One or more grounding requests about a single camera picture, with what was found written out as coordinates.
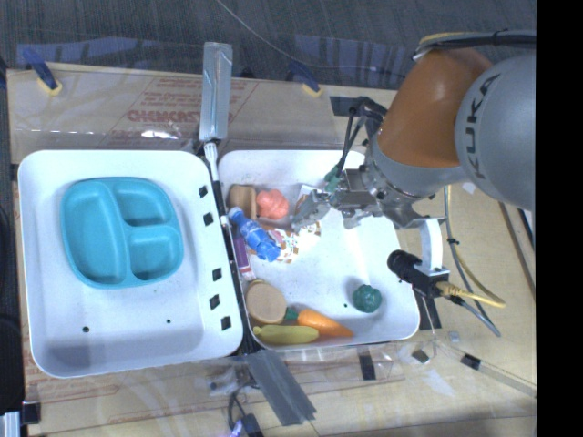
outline orange carrot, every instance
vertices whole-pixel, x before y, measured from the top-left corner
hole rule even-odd
[[[301,310],[297,321],[300,325],[314,327],[322,335],[331,335],[333,337],[352,337],[354,335],[347,327],[315,310]]]

